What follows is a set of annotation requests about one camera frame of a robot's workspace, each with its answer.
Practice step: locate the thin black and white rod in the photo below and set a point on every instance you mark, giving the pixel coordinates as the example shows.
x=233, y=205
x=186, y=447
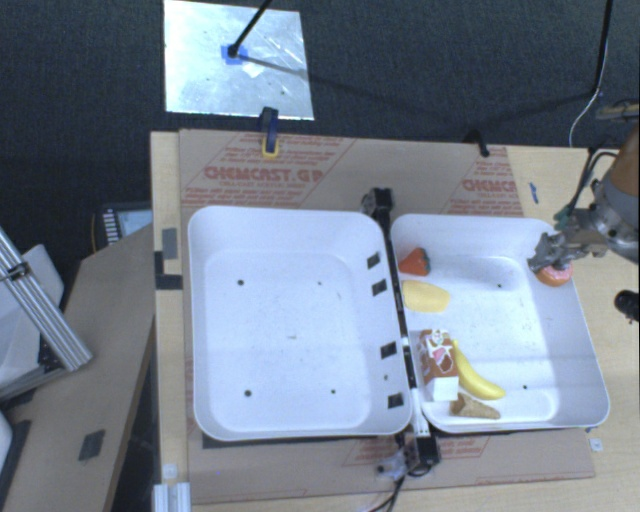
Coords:
x=399, y=310

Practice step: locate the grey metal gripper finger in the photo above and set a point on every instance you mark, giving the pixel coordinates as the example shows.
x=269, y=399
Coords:
x=562, y=256
x=542, y=251

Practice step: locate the yellow oval toy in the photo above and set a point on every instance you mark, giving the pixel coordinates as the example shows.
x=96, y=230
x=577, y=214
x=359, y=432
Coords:
x=425, y=297

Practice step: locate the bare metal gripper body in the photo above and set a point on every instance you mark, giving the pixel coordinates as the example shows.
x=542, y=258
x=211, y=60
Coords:
x=595, y=231

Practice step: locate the orange and pink doughnut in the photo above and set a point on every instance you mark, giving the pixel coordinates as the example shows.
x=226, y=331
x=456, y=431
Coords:
x=556, y=277

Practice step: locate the brown cardboard board red print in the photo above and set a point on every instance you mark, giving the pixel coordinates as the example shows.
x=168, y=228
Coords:
x=310, y=170

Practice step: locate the yellow banana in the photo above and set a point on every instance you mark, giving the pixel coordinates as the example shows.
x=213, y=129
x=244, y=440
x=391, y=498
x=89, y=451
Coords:
x=475, y=381

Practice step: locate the white plastic tray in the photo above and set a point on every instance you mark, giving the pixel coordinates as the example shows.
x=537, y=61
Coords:
x=505, y=330
x=285, y=325

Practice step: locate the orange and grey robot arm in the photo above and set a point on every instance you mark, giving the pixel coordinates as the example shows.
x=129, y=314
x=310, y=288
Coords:
x=626, y=170

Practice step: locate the red toy strawberry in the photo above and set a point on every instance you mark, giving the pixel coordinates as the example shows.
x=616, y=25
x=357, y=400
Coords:
x=414, y=262

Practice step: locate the brown and white carton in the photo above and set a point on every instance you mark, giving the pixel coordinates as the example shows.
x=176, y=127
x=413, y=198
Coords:
x=436, y=362

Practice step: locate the brown ice cream cone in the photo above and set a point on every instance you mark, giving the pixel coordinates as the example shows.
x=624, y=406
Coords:
x=472, y=407

